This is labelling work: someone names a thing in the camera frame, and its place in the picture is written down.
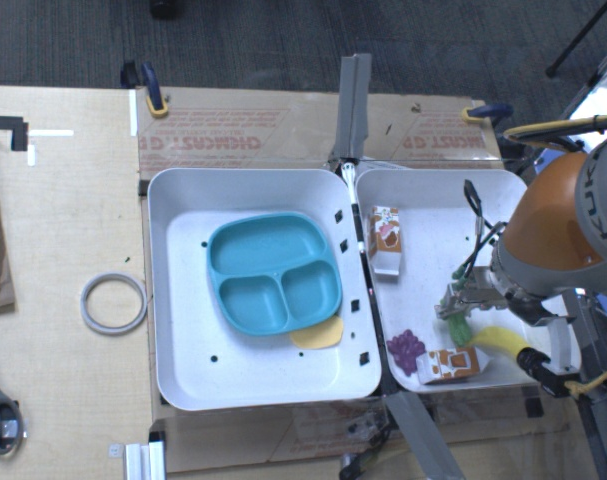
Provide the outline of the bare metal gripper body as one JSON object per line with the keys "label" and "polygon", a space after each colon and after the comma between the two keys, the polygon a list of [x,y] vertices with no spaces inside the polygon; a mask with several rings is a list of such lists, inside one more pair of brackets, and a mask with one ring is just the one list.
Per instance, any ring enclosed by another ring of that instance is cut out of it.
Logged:
{"label": "bare metal gripper body", "polygon": [[489,267],[473,267],[467,276],[454,282],[453,308],[457,313],[469,313],[474,309],[503,310],[508,307],[491,274]]}

